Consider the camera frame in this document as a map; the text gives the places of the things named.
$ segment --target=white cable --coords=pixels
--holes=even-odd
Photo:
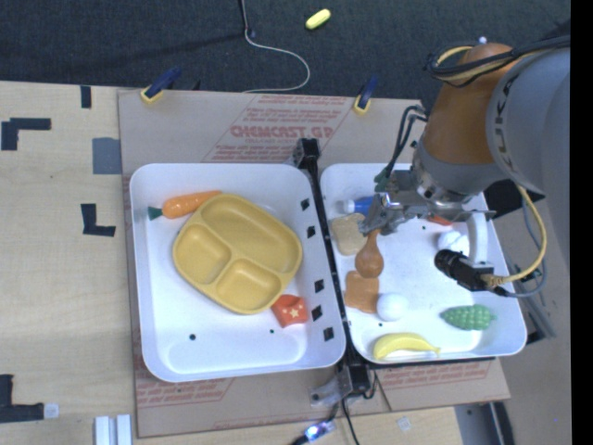
[[[305,66],[305,69],[307,70],[307,77],[305,78],[305,81],[303,81],[301,84],[296,85],[294,87],[285,87],[285,88],[276,88],[276,89],[251,89],[249,91],[244,91],[244,93],[256,93],[256,92],[287,92],[287,91],[295,91],[296,89],[300,89],[301,87],[304,87],[305,85],[307,85],[307,83],[309,82],[309,78],[311,75],[311,71],[309,69],[309,64],[307,64],[307,61],[305,61],[305,59],[303,59],[301,56],[299,56],[297,53],[293,53],[292,51],[288,51],[286,49],[282,49],[282,48],[275,48],[272,46],[266,46],[264,44],[258,44],[253,42],[248,35],[249,32],[249,25],[247,23],[247,12],[246,12],[246,5],[245,5],[245,0],[241,0],[241,9],[243,11],[243,21],[245,23],[245,39],[246,41],[259,49],[267,49],[269,51],[276,51],[277,53],[284,53],[285,55],[288,56],[292,56],[295,57],[296,59],[298,59],[303,66]]]

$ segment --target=divided yellow plate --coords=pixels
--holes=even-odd
[[[173,244],[179,274],[237,313],[268,309],[302,261],[297,235],[251,201],[220,194],[185,223]]]

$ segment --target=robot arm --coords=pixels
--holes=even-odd
[[[449,57],[459,63],[442,68]],[[394,158],[375,178],[377,195],[360,225],[365,235],[383,235],[414,217],[438,216],[468,221],[475,212],[463,205],[492,183],[512,179],[536,215],[526,190],[545,195],[565,260],[569,261],[570,36],[523,48],[503,44],[465,44],[445,48],[427,69],[447,83],[430,117],[411,108],[413,118],[427,121],[408,171],[393,170]],[[404,119],[400,127],[403,132]],[[494,213],[480,213],[489,219]],[[540,255],[543,258],[545,229]],[[439,269],[470,289],[494,288],[509,281],[455,253],[439,252]]]

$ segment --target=yellow banana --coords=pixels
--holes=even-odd
[[[397,350],[433,351],[437,355],[440,348],[431,345],[424,337],[417,333],[388,333],[374,344],[372,355],[375,359],[383,359],[387,354]]]

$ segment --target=cardboard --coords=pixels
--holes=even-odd
[[[334,368],[171,384],[145,368],[135,298],[128,183],[155,162],[291,162],[299,138],[317,138],[319,167],[387,162],[397,127],[411,100],[374,99],[369,111],[352,110],[354,97],[253,95],[167,91],[152,105],[139,90],[119,92],[128,264],[137,407],[141,438],[206,430],[313,422],[329,413],[313,406],[312,389],[334,377]],[[410,142],[418,140],[417,123]],[[400,162],[411,161],[411,148]],[[458,403],[499,401],[509,390],[499,361],[406,365],[377,371],[380,387],[357,400],[352,414],[387,413]]]

